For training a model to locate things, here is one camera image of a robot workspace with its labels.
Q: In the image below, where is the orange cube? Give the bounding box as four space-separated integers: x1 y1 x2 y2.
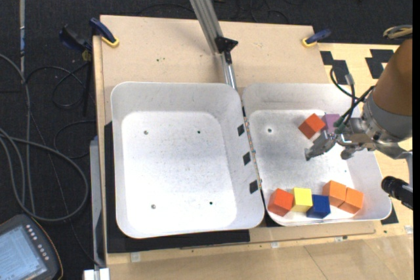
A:
322 180 348 208
338 186 366 215

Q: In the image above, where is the black cylinder on white bracket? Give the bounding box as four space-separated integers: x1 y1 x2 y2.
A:
381 150 413 211

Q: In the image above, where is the yellow cube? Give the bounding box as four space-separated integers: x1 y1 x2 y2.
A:
290 187 314 213

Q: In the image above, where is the blue cube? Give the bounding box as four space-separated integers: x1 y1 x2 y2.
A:
305 193 332 220

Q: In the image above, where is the white plastic tray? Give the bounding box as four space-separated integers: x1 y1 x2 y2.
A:
241 83 393 228
110 81 266 239

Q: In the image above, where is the purple cube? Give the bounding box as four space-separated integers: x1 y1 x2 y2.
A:
321 113 343 135

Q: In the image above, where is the red-orange cube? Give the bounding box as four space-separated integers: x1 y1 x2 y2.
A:
297 113 327 140
267 188 295 218

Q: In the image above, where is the pale wood board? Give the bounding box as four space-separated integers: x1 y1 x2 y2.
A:
98 14 377 266

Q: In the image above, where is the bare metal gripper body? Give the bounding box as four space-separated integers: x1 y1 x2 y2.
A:
335 117 413 160

